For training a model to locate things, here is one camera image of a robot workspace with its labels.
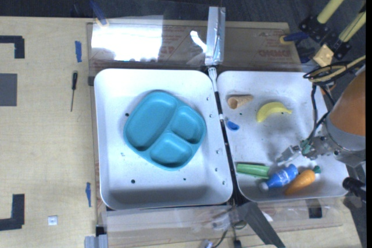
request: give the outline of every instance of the blue plastic bottle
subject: blue plastic bottle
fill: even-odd
[[[259,184],[261,191],[268,191],[270,188],[283,187],[290,183],[298,175],[298,170],[295,165],[290,164],[273,174],[266,182]]]

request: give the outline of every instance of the toy carrot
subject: toy carrot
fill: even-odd
[[[309,186],[315,181],[315,173],[320,173],[320,167],[315,166],[312,170],[305,170],[300,173],[289,185],[288,188],[284,191],[285,195],[291,195],[301,189]]]

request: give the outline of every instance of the blue divided plate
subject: blue divided plate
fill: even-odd
[[[147,95],[124,126],[126,144],[165,170],[178,170],[188,164],[203,142],[205,133],[202,116],[163,91]]]

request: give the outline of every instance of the beige tabletop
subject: beige tabletop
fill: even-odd
[[[0,247],[84,247],[84,238],[95,234],[98,216],[87,55],[87,23],[91,22],[0,17],[0,35],[23,36],[26,54],[24,59],[15,59],[14,46],[0,44],[0,73],[17,74],[17,106],[0,106],[0,219],[11,217],[13,194],[25,195],[25,223],[22,229],[0,231]],[[82,44],[80,63],[75,41]],[[78,71],[78,82],[71,112],[73,71]],[[342,203],[338,203],[338,214],[337,226],[278,234],[287,247],[361,247],[350,211]],[[48,225],[50,216],[58,217],[57,225]],[[244,247],[263,245],[256,235],[241,240]],[[158,247],[198,247],[200,242]],[[126,245],[112,242],[111,247]],[[232,247],[231,239],[220,247]]]

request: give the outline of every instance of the yellow banana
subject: yellow banana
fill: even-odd
[[[264,121],[273,113],[288,113],[292,114],[292,110],[288,110],[281,102],[269,102],[263,105],[256,114],[257,122]]]

